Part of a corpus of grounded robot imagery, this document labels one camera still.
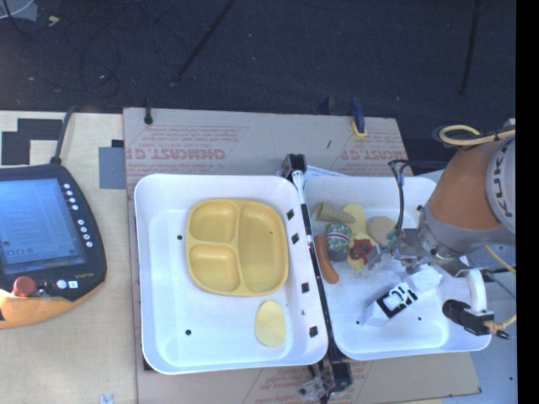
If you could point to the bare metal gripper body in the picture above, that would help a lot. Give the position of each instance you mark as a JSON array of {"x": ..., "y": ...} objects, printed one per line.
[{"x": 421, "y": 251}]

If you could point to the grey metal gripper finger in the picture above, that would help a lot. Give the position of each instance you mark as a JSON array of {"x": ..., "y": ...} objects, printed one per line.
[
  {"x": 381, "y": 261},
  {"x": 386, "y": 248}
]

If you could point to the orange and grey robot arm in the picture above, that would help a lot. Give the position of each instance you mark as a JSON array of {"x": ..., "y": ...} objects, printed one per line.
[{"x": 463, "y": 192}]

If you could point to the tan bread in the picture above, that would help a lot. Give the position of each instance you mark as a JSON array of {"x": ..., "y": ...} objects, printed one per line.
[{"x": 380, "y": 229}]

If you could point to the white carton with black print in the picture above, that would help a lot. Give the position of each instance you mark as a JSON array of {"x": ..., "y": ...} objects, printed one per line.
[{"x": 391, "y": 305}]

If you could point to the green and white can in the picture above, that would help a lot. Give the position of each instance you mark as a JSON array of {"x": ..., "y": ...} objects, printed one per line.
[{"x": 337, "y": 240}]

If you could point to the orange sausage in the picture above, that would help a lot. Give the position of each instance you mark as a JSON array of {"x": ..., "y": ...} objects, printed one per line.
[{"x": 327, "y": 261}]

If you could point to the brown ice cream cone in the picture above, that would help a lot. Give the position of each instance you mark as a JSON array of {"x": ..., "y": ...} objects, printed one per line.
[{"x": 332, "y": 214}]

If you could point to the thin black and white rod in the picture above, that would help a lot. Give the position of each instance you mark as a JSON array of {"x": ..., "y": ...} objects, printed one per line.
[{"x": 313, "y": 242}]

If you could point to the white plastic tray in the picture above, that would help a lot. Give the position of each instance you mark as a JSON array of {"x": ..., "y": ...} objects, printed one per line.
[
  {"x": 219, "y": 326},
  {"x": 379, "y": 339}
]

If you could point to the white printed paper sheet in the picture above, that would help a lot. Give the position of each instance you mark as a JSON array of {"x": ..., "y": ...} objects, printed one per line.
[{"x": 324, "y": 171}]

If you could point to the yellow divided plate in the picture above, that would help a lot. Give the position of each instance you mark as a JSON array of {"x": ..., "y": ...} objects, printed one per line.
[{"x": 257, "y": 246}]

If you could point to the flat yellow oval chip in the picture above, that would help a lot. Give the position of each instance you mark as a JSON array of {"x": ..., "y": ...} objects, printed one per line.
[{"x": 270, "y": 324}]

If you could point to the brown cardboard board red print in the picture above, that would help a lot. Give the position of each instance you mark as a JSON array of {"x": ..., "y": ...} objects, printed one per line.
[{"x": 261, "y": 141}]

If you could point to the black cylinder on white bracket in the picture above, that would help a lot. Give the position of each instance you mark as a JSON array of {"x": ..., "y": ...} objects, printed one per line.
[{"x": 467, "y": 314}]

